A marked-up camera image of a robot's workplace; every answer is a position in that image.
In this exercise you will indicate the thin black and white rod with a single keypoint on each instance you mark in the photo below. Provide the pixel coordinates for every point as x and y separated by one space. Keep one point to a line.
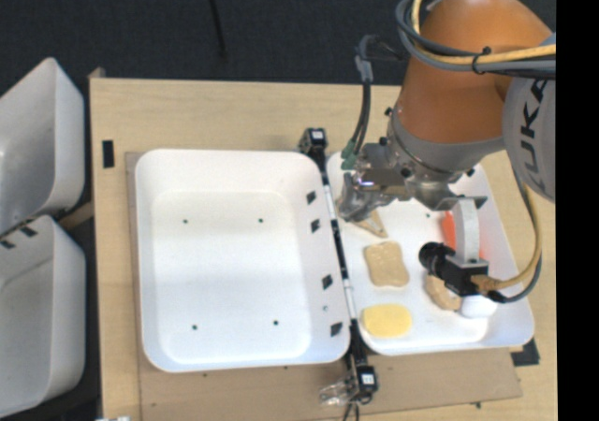
340 251

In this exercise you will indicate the orange carrot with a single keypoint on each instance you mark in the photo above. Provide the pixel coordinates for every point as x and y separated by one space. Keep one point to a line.
449 232

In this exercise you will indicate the black cylinder on white bracket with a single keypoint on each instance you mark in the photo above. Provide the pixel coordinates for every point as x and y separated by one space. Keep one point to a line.
456 269

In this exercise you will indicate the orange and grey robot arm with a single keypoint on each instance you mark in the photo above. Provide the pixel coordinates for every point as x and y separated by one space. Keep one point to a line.
449 82

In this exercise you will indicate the beige croissant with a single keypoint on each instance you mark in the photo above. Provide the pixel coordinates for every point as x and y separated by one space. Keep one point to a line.
440 295

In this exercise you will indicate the yellow round biscuit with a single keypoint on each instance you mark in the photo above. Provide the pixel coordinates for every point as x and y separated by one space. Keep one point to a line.
387 321

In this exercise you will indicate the beige bread slice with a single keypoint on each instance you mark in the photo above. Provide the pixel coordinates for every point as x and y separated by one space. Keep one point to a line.
386 265

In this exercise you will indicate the white plastic tray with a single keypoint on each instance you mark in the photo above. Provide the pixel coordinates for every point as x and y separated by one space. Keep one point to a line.
224 260
430 330

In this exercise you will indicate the tan pizza slice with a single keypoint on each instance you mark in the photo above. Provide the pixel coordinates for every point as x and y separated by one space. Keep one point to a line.
380 228

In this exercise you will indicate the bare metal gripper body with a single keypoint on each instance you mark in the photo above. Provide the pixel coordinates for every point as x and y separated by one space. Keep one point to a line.
393 176

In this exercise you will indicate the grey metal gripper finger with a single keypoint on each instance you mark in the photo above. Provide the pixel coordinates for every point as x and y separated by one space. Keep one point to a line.
350 201
372 208

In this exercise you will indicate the white round object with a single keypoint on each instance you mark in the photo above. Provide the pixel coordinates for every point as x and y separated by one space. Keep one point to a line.
477 307

